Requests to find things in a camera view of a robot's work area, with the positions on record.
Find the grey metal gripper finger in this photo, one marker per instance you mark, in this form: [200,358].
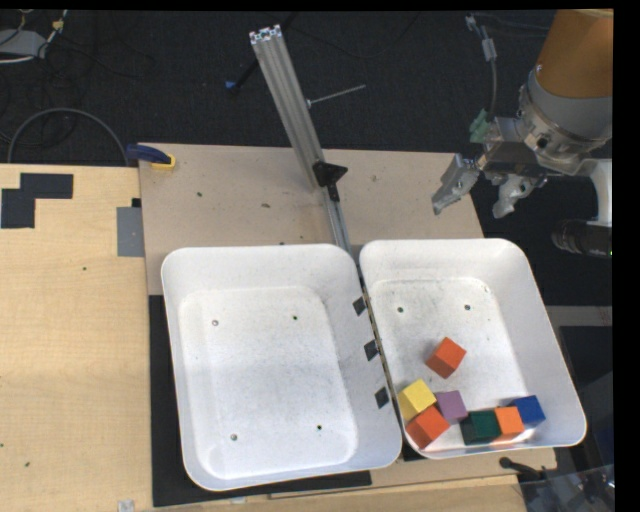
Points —
[457,182]
[512,192]

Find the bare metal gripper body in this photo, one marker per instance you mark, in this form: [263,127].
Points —
[515,150]

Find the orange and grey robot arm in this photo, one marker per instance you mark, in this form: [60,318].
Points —
[580,55]

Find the white plastic tray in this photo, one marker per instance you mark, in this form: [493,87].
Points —
[450,300]
[270,380]

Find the red-orange cube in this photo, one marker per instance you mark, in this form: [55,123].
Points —
[446,357]
[427,426]

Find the blue cube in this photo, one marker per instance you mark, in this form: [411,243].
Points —
[531,410]

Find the yellow cube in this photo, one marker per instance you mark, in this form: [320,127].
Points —
[416,397]

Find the purple cube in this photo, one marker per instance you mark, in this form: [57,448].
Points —
[452,405]

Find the brown flat board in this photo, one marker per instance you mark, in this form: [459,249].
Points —
[235,200]

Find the orange cube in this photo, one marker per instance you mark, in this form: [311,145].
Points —
[509,420]

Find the dark green cube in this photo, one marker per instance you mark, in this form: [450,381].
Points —
[481,427]

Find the black cylinder on white bracket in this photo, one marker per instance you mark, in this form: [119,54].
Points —
[582,237]

